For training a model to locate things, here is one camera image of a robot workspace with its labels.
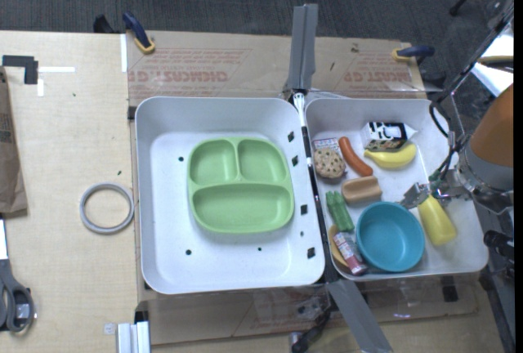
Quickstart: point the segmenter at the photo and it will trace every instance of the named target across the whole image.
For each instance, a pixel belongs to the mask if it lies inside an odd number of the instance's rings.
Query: brown paper bag
[[[0,212],[11,213],[25,208],[27,197],[15,141],[7,76],[0,67]]]

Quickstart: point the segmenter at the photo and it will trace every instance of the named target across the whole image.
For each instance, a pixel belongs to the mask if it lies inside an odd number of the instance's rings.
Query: toy cookie
[[[345,172],[342,156],[330,148],[320,148],[314,152],[314,167],[318,175],[327,179],[337,179]]]

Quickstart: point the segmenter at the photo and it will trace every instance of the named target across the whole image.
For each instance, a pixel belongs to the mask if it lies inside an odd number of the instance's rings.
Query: toy food package
[[[361,141],[366,150],[398,150],[416,133],[409,125],[395,122],[369,122],[361,129]]]

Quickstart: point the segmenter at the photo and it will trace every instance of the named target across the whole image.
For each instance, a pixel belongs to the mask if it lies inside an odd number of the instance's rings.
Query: blue clamp
[[[123,21],[125,22],[125,27],[134,32],[134,42],[144,54],[150,54],[154,51],[154,42],[150,40],[141,23],[130,11],[123,13]]]
[[[392,51],[391,55],[394,60],[405,62],[408,62],[411,57],[415,56],[416,62],[420,65],[425,57],[433,56],[434,52],[436,52],[434,47],[429,47],[428,45],[417,45],[415,47],[404,49],[396,48]]]

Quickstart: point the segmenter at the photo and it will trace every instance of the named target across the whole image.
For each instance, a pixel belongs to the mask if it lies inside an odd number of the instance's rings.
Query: white tray
[[[399,202],[404,193],[415,182],[428,183],[428,177],[439,167],[448,154],[446,138],[436,128],[431,119],[428,106],[430,101],[421,99],[350,99],[317,98],[306,106],[306,121],[311,143],[320,139],[347,136],[357,154],[363,154],[360,130],[372,121],[402,122],[417,132],[412,142],[418,147],[416,159],[401,170],[385,170],[371,160],[364,159],[373,167],[374,175],[382,188],[382,200]],[[446,121],[438,117],[441,124]],[[359,177],[347,167],[346,179]],[[324,211],[325,222],[329,228],[333,221],[328,214],[325,193],[332,190],[341,192],[341,183],[327,183],[316,177]],[[353,222],[356,224],[363,209],[369,203],[348,206]],[[454,223],[458,235],[455,240],[435,247],[426,237],[425,253],[422,260],[404,273],[387,273],[370,269],[369,273],[354,276],[338,268],[341,275],[352,280],[378,280],[404,278],[424,275],[446,275],[472,273],[481,270],[488,261],[488,248],[483,244],[483,231],[472,201],[454,200],[445,208]],[[411,212],[419,219],[418,210]]]
[[[323,245],[292,105],[275,98],[152,97],[138,106],[135,124],[141,269],[153,290],[183,294],[302,286],[321,277]],[[198,225],[188,201],[187,160],[200,141],[222,136],[267,139],[282,150],[295,206],[287,225],[249,235],[224,235]]]

